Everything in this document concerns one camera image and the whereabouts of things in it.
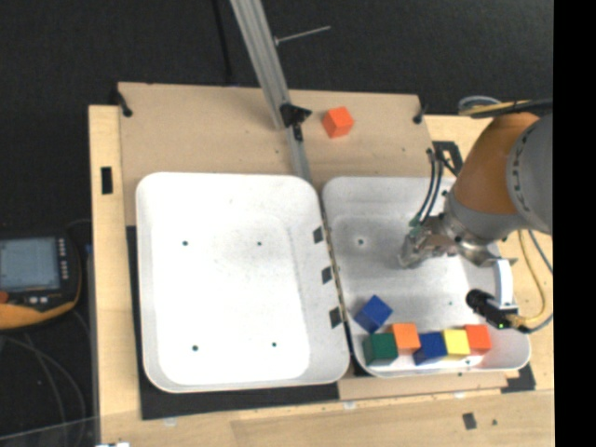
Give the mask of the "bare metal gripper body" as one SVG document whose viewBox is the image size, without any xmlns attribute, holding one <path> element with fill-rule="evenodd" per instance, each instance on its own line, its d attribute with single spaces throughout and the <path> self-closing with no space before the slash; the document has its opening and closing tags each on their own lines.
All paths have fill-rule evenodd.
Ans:
<svg viewBox="0 0 596 447">
<path fill-rule="evenodd" d="M 424 221 L 411 223 L 411 237 L 415 238 L 417 250 L 434 249 L 434 257 L 460 255 L 478 267 L 485 267 L 499 259 L 490 248 L 492 240 L 472 234 L 450 214 L 426 217 Z"/>
</svg>

